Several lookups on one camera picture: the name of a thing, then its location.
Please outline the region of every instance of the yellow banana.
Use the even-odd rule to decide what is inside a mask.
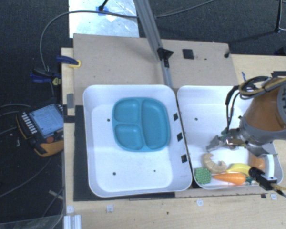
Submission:
[[[251,166],[246,165],[246,164],[240,164],[240,163],[236,163],[233,164],[230,169],[226,170],[226,173],[229,172],[241,172],[244,173],[247,177],[249,177],[249,169],[251,168]]]

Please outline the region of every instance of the device screen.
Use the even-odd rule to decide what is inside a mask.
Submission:
[[[44,138],[63,128],[62,115],[54,104],[30,112],[29,116]]]

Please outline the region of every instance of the multimeter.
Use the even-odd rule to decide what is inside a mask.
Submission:
[[[16,121],[39,156],[48,157],[63,150],[63,108],[54,98],[20,111]]]

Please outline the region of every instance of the black floor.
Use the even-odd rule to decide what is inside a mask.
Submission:
[[[155,15],[189,8],[209,0],[150,0]],[[156,20],[165,39],[226,42],[232,53],[273,55],[284,48],[286,31],[275,33],[276,0],[219,0],[191,11]],[[39,38],[45,25],[68,11],[68,0],[0,0],[0,106],[20,103],[35,105],[51,97],[47,83],[33,83],[33,67],[42,68]],[[286,4],[281,27],[286,28]],[[44,37],[44,57],[51,71],[58,72],[55,56],[61,47],[71,47],[68,18],[49,27]],[[60,98],[60,88],[55,87]],[[0,114],[20,110],[11,106]],[[15,114],[0,118],[0,132],[16,126]],[[31,150],[16,130],[0,136],[0,195],[37,174],[49,161]],[[61,155],[55,155],[32,181],[0,197],[0,223],[38,218],[62,187]],[[56,200],[46,216],[61,213]]]

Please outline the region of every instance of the orange carrot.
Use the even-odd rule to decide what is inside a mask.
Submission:
[[[243,173],[225,173],[213,176],[217,180],[231,182],[241,185],[246,181],[246,176]]]

